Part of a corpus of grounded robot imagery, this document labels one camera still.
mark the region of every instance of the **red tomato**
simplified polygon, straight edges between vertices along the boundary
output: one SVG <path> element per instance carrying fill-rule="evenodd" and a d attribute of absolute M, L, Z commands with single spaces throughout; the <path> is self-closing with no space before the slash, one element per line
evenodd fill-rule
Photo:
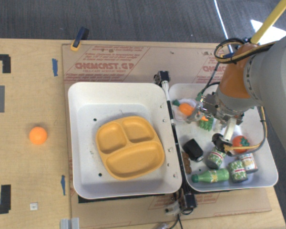
<path fill-rule="evenodd" d="M 234 137 L 234 139 L 232 140 L 232 145 L 234 147 L 245 147 L 245 146 L 250 146 L 250 143 L 245 136 L 238 135 Z M 234 149 L 234 151 L 241 154 L 247 151 L 247 149 Z"/>

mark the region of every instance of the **orange divided plate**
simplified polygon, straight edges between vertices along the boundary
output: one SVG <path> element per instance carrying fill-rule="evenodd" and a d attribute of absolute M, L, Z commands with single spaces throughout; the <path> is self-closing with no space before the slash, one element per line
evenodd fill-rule
<path fill-rule="evenodd" d="M 158 169 L 165 154 L 152 125 L 130 116 L 102 125 L 96 145 L 107 171 L 116 179 L 129 180 Z"/>

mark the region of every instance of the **wooden table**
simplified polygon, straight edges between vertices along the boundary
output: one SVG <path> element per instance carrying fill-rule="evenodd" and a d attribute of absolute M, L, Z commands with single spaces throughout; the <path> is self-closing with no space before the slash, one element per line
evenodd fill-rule
<path fill-rule="evenodd" d="M 61 219 L 71 218 L 70 196 L 64 196 L 61 177 L 65 176 L 66 195 L 70 194 L 66 132 L 65 94 L 61 45 L 65 40 L 0 39 L 0 54 L 11 57 L 11 73 L 2 73 L 5 108 L 0 113 L 0 189 L 11 185 L 11 209 L 0 214 L 0 229 L 59 228 Z M 206 47 L 207 43 L 101 42 L 140 46 Z M 52 59 L 58 61 L 53 76 Z M 35 146 L 28 138 L 35 125 L 48 131 L 46 145 Z M 184 228 L 286 228 L 273 187 L 266 188 L 272 210 L 235 216 L 183 220 Z M 30 204 L 38 203 L 37 210 Z M 131 226 L 150 229 L 155 224 Z"/>

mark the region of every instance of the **cardboard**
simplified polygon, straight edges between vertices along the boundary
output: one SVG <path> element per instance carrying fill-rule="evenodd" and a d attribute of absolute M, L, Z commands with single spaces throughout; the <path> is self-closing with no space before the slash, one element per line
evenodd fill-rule
<path fill-rule="evenodd" d="M 217 61 L 214 48 L 178 48 L 125 45 L 81 45 L 71 51 L 62 46 L 66 120 L 69 149 L 72 217 L 79 217 L 83 228 L 110 228 L 146 223 L 174 221 L 165 207 L 174 202 L 173 195 L 115 199 L 79 203 L 72 184 L 72 156 L 68 89 L 80 81 L 152 83 L 158 71 L 169 71 L 170 85 L 175 83 L 207 83 Z M 220 81 L 225 65 L 220 65 L 213 81 Z M 248 189 L 196 195 L 195 213 L 182 219 L 198 219 L 235 214 L 270 211 L 266 190 Z"/>

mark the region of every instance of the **black corner marker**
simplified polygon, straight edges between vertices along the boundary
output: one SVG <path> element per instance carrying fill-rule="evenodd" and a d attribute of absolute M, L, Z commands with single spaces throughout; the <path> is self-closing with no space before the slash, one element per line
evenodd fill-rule
<path fill-rule="evenodd" d="M 11 208 L 10 206 L 10 185 L 1 185 L 0 193 L 0 214 L 7 214 Z"/>
<path fill-rule="evenodd" d="M 0 61 L 2 61 L 2 73 L 10 73 L 10 56 L 8 54 L 0 54 Z"/>

